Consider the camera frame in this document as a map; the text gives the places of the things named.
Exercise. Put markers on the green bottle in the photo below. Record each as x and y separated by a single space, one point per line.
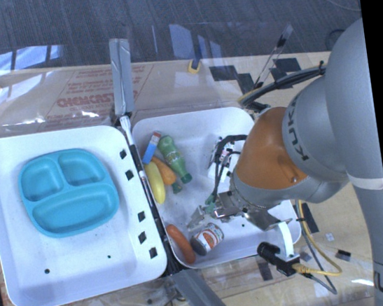
172 156

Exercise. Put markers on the orange carrot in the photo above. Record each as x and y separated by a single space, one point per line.
166 175

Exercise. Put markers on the black cylinder on white bracket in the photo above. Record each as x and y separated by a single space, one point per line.
274 255

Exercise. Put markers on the small orange and white can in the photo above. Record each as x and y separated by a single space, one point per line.
208 238

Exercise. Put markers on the white plastic tray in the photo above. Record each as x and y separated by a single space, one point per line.
87 266
195 127

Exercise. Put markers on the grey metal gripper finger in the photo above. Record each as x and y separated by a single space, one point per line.
202 211
194 221

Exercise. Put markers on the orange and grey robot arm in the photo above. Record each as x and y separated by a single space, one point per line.
319 130

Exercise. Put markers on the brown cardboard board, red print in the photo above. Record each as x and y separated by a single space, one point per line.
167 78

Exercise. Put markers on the orange-red sausage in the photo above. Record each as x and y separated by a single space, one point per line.
181 244

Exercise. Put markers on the blue divided plate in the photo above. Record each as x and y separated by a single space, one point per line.
71 201

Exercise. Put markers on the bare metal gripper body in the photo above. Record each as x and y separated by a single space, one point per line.
232 205

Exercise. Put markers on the yellow banana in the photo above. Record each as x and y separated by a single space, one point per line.
156 185

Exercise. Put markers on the blue tube with red cap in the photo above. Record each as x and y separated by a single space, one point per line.
149 151

